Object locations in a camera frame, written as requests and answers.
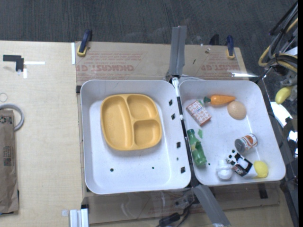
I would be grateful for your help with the yellow divided plate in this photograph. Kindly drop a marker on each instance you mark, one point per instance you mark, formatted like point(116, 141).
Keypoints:
point(118, 124)

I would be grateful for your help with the brown cardboard board red print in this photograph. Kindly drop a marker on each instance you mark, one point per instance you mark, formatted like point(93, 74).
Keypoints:
point(146, 60)

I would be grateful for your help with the orange and white carton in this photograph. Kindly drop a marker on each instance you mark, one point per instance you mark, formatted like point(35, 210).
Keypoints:
point(198, 113)

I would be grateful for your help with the small green flat piece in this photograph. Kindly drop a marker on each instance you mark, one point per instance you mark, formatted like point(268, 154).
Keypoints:
point(200, 133)

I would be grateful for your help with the green plastic bottle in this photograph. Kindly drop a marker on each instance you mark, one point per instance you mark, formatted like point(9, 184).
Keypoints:
point(198, 150)

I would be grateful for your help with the orange carrot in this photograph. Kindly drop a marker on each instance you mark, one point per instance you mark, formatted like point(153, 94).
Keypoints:
point(221, 99)

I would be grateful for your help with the white plastic tray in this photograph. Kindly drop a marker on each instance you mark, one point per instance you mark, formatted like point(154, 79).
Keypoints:
point(132, 174)
point(222, 136)

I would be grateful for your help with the brown egg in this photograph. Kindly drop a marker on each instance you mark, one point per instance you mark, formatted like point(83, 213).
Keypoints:
point(237, 110)

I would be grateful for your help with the white bottle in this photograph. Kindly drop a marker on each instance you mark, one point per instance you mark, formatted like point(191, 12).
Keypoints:
point(224, 170)

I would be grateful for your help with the orange and white can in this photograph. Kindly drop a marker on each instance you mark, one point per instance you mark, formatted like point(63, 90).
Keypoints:
point(247, 142)

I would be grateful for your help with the black and white carton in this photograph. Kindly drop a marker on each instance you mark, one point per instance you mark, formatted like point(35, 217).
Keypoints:
point(241, 165)

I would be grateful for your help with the yellow lemon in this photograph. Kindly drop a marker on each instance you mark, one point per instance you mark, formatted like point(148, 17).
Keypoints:
point(261, 169)

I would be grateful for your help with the yellow banana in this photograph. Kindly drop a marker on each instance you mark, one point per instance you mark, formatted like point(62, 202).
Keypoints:
point(282, 95)

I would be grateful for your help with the brown paper bag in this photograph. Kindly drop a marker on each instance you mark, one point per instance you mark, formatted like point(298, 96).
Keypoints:
point(8, 164)

